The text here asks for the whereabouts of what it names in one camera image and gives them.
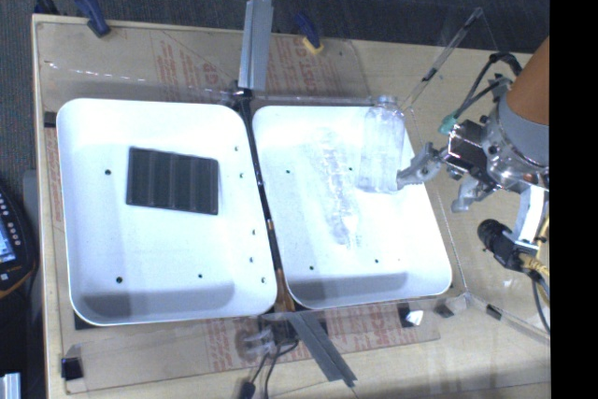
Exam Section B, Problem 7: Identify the black cylinder on white bracket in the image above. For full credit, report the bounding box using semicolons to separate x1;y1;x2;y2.
477;184;550;270

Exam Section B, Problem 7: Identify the black ribbed rectangular pad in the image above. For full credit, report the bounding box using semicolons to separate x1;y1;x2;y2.
125;146;221;217

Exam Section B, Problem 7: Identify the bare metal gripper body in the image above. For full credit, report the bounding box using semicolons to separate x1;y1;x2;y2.
447;119;550;196

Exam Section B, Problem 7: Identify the black block with thin wires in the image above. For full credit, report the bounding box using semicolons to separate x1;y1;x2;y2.
269;317;301;344

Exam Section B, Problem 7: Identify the brown cardboard board red print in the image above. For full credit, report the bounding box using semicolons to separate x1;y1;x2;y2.
36;21;443;393

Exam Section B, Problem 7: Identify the white plastic tray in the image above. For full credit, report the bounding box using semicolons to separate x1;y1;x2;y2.
55;96;279;327
250;104;454;311

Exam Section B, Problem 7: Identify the clear plastic bottle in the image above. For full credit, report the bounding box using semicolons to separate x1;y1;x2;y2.
302;127;364;249
356;94;407;194

